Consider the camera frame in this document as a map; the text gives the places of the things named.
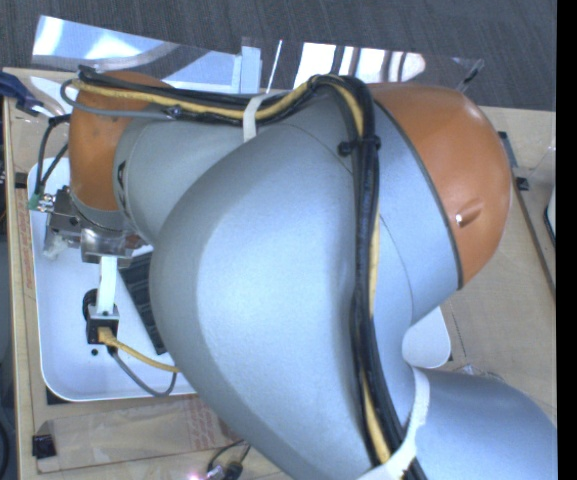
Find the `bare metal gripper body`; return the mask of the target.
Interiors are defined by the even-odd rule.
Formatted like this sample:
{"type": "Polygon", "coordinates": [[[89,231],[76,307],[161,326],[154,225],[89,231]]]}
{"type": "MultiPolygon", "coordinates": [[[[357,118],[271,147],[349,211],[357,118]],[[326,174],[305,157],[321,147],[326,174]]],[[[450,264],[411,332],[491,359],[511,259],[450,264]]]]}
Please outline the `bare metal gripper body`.
{"type": "Polygon", "coordinates": [[[119,210],[99,210],[79,201],[69,186],[54,195],[45,194],[50,202],[46,221],[44,252],[57,255],[65,247],[80,250],[85,263],[98,264],[103,257],[129,264],[144,240],[119,210]]]}

